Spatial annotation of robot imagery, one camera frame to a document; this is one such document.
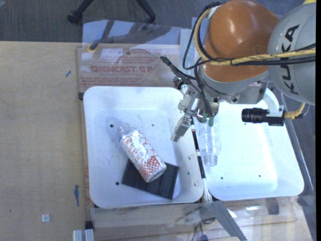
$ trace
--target black tripod leg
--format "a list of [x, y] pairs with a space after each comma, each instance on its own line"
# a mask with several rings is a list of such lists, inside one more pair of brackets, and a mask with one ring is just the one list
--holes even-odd
[[155, 15], [154, 11], [150, 8], [148, 3], [145, 0], [136, 0], [136, 2], [148, 14], [149, 20], [147, 21], [147, 23], [150, 23], [150, 24], [153, 23], [156, 18], [156, 15]]
[[68, 21], [72, 24], [78, 24], [81, 21], [82, 13], [94, 0], [84, 0], [77, 10], [72, 10], [68, 15]]

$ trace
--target wooden surface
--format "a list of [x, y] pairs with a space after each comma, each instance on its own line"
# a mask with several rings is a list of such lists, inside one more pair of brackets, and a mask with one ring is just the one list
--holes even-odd
[[[0, 42], [1, 241], [72, 240], [73, 230], [85, 228], [77, 46]], [[312, 240], [301, 207], [293, 203], [293, 210], [297, 220], [241, 229], [248, 240]], [[50, 222], [41, 221], [43, 214], [50, 214]]]

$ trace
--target white tray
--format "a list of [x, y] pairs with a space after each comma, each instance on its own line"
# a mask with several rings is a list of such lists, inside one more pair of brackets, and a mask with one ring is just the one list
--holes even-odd
[[[96, 86], [84, 94], [89, 192], [101, 208], [190, 203], [201, 198], [203, 183], [191, 131], [171, 141], [182, 114], [183, 95], [167, 87]], [[165, 162], [179, 167], [173, 199], [121, 184], [128, 157], [118, 143], [117, 128], [127, 122], [141, 129]]]
[[304, 180], [286, 126], [242, 122], [242, 109], [252, 107], [267, 109], [263, 101], [220, 104], [222, 152], [216, 166], [204, 168], [209, 191], [225, 201], [301, 194]]

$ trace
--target gray floor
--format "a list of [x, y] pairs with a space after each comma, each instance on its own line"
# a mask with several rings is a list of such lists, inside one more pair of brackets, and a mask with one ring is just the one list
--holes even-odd
[[[82, 0], [0, 0], [1, 41], [36, 42], [81, 42], [82, 27], [70, 24], [67, 15], [76, 9]], [[214, 1], [229, 0], [146, 0], [156, 13], [159, 25], [191, 27], [191, 18], [197, 17], [201, 9]], [[254, 0], [279, 17], [304, 0]], [[134, 0], [95, 0], [85, 11], [85, 17], [111, 19], [128, 22], [144, 22], [148, 17]], [[287, 99], [289, 109], [297, 109], [299, 103]], [[306, 117], [293, 122], [298, 133], [299, 145], [313, 188], [302, 199], [306, 216], [315, 233], [315, 106], [311, 106]]]

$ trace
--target water bottle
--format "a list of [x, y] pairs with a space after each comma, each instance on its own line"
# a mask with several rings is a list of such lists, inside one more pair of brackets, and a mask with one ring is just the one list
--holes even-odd
[[119, 143], [145, 182], [161, 176], [167, 166], [142, 132], [128, 123], [118, 128]]
[[201, 157], [206, 166], [217, 165], [217, 157], [221, 153], [221, 137], [219, 117], [214, 117], [212, 127], [206, 123], [199, 124], [198, 143]]

